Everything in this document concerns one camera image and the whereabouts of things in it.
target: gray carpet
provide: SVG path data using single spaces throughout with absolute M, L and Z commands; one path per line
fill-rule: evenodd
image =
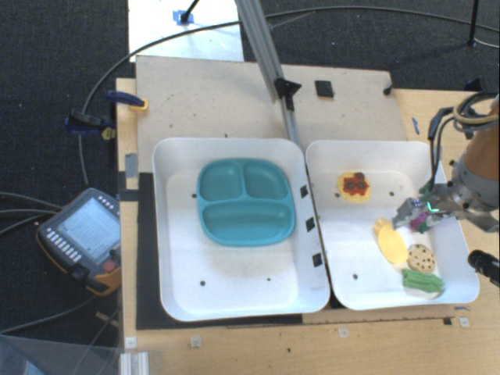
M 480 0 L 478 22 L 498 27 L 500 0 Z M 416 10 L 469 21 L 473 0 L 262 0 L 266 13 L 327 5 Z M 71 109 L 81 109 L 99 77 L 127 54 L 127 0 L 0 0 L 0 191 L 70 202 L 83 187 L 77 139 L 64 131 Z M 391 71 L 397 88 L 460 90 L 480 77 L 498 88 L 498 49 L 466 45 L 469 27 L 448 20 L 371 9 L 336 9 L 283 26 L 270 21 L 283 63 Z M 477 29 L 498 44 L 498 32 Z M 245 58 L 253 60 L 244 37 Z M 115 77 L 132 77 L 131 64 L 106 82 L 89 113 L 109 113 L 103 91 Z M 113 143 L 84 141 L 91 186 L 115 194 Z M 0 200 L 0 209 L 21 207 Z M 0 216 L 0 229 L 19 217 Z M 35 226 L 0 237 L 0 330 L 62 312 L 90 295 L 64 277 L 41 253 Z M 89 343 L 110 314 L 116 296 L 16 333 L 17 336 Z M 98 344 L 112 345 L 107 330 Z

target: black clip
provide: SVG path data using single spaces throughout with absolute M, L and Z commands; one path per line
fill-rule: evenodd
M 290 111 L 295 111 L 293 96 L 297 93 L 298 89 L 302 87 L 301 84 L 296 84 L 284 78 L 277 78 L 274 81 L 274 87 L 280 98 L 285 98 L 287 103 L 287 109 Z
M 71 110 L 65 121 L 66 130 L 71 134 L 89 135 L 100 134 L 106 128 L 116 129 L 116 123 L 111 121 L 108 116 L 99 118 L 89 116 L 78 110 Z
M 481 77 L 468 80 L 463 87 L 464 91 L 483 91 L 483 83 L 481 82 Z

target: yellow toy food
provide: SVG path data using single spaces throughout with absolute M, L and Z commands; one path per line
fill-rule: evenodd
M 388 220 L 387 218 L 383 218 L 382 216 L 379 216 L 377 218 L 377 221 L 375 221 L 375 224 L 373 225 L 373 232 L 375 233 L 375 236 L 378 237 L 378 233 L 380 232 L 380 229 L 382 229 L 384 225 L 388 225 L 389 227 L 392 228 L 392 222 L 390 220 Z
M 401 235 L 392 225 L 383 225 L 378 232 L 378 247 L 385 259 L 392 264 L 402 264 L 408 259 L 408 249 Z
M 370 183 L 362 172 L 344 172 L 337 179 L 337 189 L 348 202 L 362 203 L 372 195 Z

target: black mat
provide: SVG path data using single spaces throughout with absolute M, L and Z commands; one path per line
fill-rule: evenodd
M 160 302 L 155 187 L 151 173 L 141 173 L 139 176 L 139 216 L 137 223 L 139 228 L 137 247 L 137 329 L 278 325 L 302 322 L 302 316 L 300 315 L 259 316 L 189 323 L 175 320 L 165 312 Z

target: green light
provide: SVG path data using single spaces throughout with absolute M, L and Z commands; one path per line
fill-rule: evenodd
M 430 205 L 429 202 L 427 202 L 427 209 L 431 212 L 431 213 L 438 213 L 439 212 L 439 209 L 433 209 L 432 206 Z

